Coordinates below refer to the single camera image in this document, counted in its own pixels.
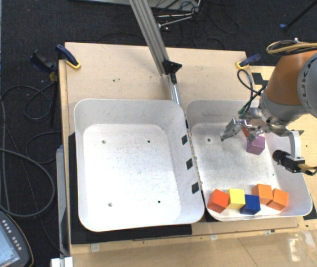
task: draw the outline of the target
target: black bracket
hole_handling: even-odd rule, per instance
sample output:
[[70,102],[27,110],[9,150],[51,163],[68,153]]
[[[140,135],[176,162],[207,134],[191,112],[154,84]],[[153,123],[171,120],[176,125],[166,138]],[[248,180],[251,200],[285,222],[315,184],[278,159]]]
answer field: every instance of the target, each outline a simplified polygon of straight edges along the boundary
[[165,60],[162,62],[165,74],[170,75],[173,84],[177,84],[175,73],[182,68],[182,65],[173,61]]

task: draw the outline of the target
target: blue clamp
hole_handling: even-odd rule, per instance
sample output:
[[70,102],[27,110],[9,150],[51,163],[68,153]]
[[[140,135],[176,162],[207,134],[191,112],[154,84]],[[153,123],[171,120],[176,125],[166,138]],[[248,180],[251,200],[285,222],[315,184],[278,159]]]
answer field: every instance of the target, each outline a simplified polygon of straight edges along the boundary
[[67,50],[64,46],[61,44],[58,44],[56,46],[56,52],[62,54],[65,59],[67,60],[67,64],[74,68],[75,70],[78,70],[81,67],[80,61],[78,61],[69,50]]
[[248,57],[247,59],[240,61],[236,64],[236,67],[238,69],[245,69],[246,67],[248,67],[251,63],[254,63],[256,61],[259,61],[261,59],[261,55],[259,53]]

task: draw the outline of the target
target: metal pole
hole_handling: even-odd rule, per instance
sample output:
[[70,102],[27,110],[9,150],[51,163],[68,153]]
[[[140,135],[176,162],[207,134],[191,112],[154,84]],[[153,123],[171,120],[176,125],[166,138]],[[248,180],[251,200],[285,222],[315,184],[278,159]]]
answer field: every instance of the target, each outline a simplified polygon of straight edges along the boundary
[[177,84],[172,82],[170,74],[166,74],[163,62],[169,61],[167,51],[165,49],[159,27],[155,21],[152,10],[147,0],[129,0],[134,11],[142,34],[146,40],[148,48],[151,52],[153,60],[157,66],[161,76],[167,76],[168,88],[171,99],[181,105],[181,97]]

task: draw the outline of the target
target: table surface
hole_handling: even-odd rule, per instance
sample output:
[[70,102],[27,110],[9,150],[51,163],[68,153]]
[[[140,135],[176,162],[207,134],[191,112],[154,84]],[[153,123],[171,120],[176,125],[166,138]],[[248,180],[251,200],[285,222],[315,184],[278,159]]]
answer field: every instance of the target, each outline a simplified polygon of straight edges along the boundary
[[[68,195],[68,136],[75,132],[74,107],[80,100],[166,100],[170,97],[167,79],[159,76],[148,47],[89,43],[66,43],[65,46],[82,63],[79,70],[69,67],[65,61],[59,63],[62,137]],[[177,72],[177,79],[184,111],[194,100],[249,99],[249,90],[244,88],[236,77],[235,64],[246,58],[244,52],[182,48],[167,48],[167,52],[170,60],[183,65]],[[248,68],[251,72],[261,73],[265,80],[270,78],[273,69],[254,66]],[[305,115],[291,124],[289,129],[305,130],[301,135],[303,156],[307,164],[317,165],[317,119]],[[305,180],[317,212],[317,174],[305,176]],[[193,266],[195,259],[172,259],[176,258],[174,254],[179,258],[183,257],[188,248],[189,254],[199,254],[196,256],[197,260],[205,256],[207,263],[222,260],[220,253],[228,252],[229,256],[225,256],[222,262],[241,266],[268,266],[273,260],[270,258],[271,254],[262,257],[258,254],[252,256],[261,248],[257,247],[256,243],[265,242],[265,248],[284,246],[288,243],[285,246],[287,253],[280,250],[275,254],[287,258],[285,266],[295,262],[296,258],[299,258],[299,263],[305,262],[306,265],[312,260],[317,266],[317,260],[314,260],[313,256],[302,251],[301,254],[305,257],[301,254],[294,255],[290,245],[298,243],[300,246],[297,250],[308,249],[312,240],[313,248],[317,250],[317,219],[282,217],[228,222],[206,222],[202,219],[193,224],[192,229],[192,236],[178,238],[70,245],[70,253],[74,257],[75,266],[88,266],[89,262],[97,262],[99,259],[100,266],[162,266],[162,263],[155,265],[147,262],[148,257],[152,257],[152,260],[161,260],[160,252],[166,255],[165,259],[170,258],[167,262],[170,262],[171,266]],[[257,260],[261,260],[261,265],[256,263]]]

